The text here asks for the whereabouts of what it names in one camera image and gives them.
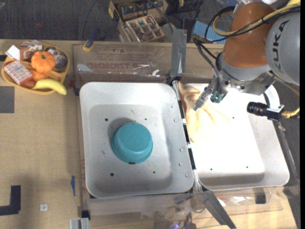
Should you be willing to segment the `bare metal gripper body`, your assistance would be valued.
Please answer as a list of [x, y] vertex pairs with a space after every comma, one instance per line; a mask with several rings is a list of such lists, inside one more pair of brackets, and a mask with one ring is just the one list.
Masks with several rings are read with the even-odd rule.
[[231, 89], [244, 92], [246, 85], [232, 78], [215, 77], [205, 87], [205, 94], [212, 103], [220, 103]]

